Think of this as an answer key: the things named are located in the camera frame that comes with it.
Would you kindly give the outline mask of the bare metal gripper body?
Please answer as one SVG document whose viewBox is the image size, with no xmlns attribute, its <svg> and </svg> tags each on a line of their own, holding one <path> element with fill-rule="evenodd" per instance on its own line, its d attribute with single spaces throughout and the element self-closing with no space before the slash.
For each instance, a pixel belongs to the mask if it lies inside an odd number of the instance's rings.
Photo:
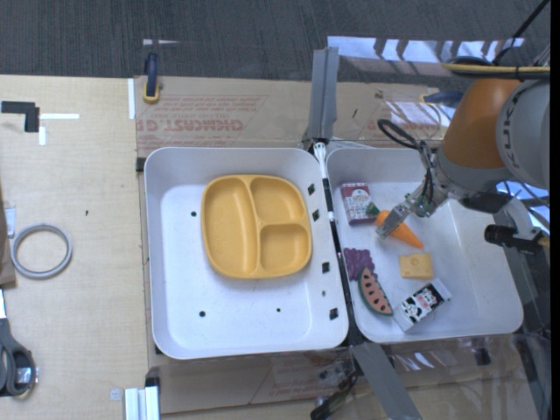
<svg viewBox="0 0 560 420">
<path fill-rule="evenodd" d="M 406 195 L 404 205 L 409 214 L 429 218 L 447 199 L 446 191 L 429 182 L 423 182 L 416 190 Z"/>
</svg>

